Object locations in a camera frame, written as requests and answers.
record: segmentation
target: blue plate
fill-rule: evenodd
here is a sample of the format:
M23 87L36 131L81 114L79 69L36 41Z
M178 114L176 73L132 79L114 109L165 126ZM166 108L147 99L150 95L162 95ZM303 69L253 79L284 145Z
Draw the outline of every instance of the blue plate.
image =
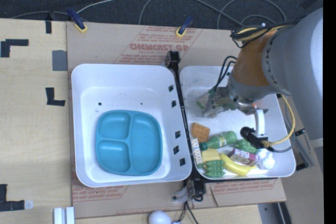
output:
M96 157L110 173L144 176L162 161L162 134L158 121L138 111L104 113L96 129Z

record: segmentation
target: yellow banana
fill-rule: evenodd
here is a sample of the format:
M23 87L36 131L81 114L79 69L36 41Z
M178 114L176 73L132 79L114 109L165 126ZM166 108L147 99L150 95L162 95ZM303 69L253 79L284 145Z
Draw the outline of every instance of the yellow banana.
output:
M227 169L229 172L232 172L234 174L237 174L239 176L246 176L249 171L252 169L257 168L256 165L253 166L247 166L247 165L240 165L235 163L233 160L229 158L229 156L220 153L221 160L224 161L224 168Z

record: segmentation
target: green bottle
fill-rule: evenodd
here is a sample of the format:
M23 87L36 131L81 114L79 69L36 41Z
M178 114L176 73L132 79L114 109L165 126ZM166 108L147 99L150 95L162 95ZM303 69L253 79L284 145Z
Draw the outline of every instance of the green bottle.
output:
M237 135L233 131L223 132L221 134L213 135L207 142L200 144L201 151L205 151L208 148L218 149L228 144L235 144L237 142Z

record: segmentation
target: cardboard sheet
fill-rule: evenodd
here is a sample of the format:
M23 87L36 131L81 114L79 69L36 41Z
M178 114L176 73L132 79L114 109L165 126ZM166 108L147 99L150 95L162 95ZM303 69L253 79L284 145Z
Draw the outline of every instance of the cardboard sheet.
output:
M73 145L71 72L82 63L135 63L160 65L168 51L179 51L180 69L186 66L221 66L226 56L237 56L239 49L230 31L187 29L184 37L175 36L173 27L86 23L80 33L67 22L69 116L72 155L72 203L76 218L99 217L180 210L171 202L171 193L182 182L89 188L76 177ZM285 201L280 179L240 180L207 184L202 202L193 208L209 208Z

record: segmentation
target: yellow clamp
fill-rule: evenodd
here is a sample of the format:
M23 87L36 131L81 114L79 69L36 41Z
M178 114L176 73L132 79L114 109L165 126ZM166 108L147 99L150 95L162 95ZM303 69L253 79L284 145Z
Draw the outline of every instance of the yellow clamp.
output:
M176 32L175 32L175 36L178 37L178 38L183 37L184 34L185 34L185 32L186 32L186 30L184 30L183 33L180 34L180 33L179 33L180 29L181 29L181 27L179 27L179 28L176 30Z
M88 27L84 24L85 28L81 29L77 24L74 24L74 26L80 31L81 33L85 33L88 30Z

